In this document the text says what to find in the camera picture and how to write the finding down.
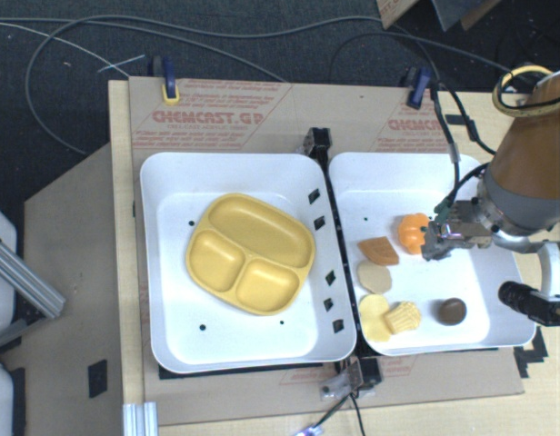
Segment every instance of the white cable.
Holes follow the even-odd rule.
[[[22,31],[27,31],[29,33],[33,33],[33,34],[37,34],[37,35],[41,35],[42,37],[49,37],[50,34],[47,33],[43,33],[40,31],[36,31],[35,29],[32,29],[30,27],[25,27],[24,25],[12,25],[10,23],[0,23],[0,25],[2,26],[6,26],[6,27],[13,27],[15,29],[20,29]],[[85,54],[88,54],[90,56],[93,56],[94,58],[98,59],[99,61],[103,62],[104,64],[106,64],[106,67],[108,69],[115,69],[116,71],[118,71],[120,74],[122,74],[124,77],[129,77],[129,74],[125,71],[123,71],[122,69],[120,69],[119,67],[117,67],[116,64],[112,64],[110,63],[108,60],[106,60],[105,58],[103,58],[102,56],[100,56],[99,54],[95,54],[94,52],[91,52],[90,50],[83,48],[82,46],[75,44],[74,42],[70,42],[68,40],[62,39],[60,37],[54,37],[54,40],[61,42],[63,44],[67,44],[72,46],[73,48],[77,48],[78,50],[80,50],[81,52],[84,52]]]

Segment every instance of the blue clamp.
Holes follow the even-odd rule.
[[[425,89],[429,85],[431,79],[432,71],[429,68],[419,68],[419,71],[414,79],[413,89],[407,97],[407,106],[411,106],[416,110],[421,108]]]
[[[163,57],[163,74],[165,83],[163,84],[163,101],[168,105],[177,105],[179,103],[179,89],[175,79],[175,69],[170,58]]]

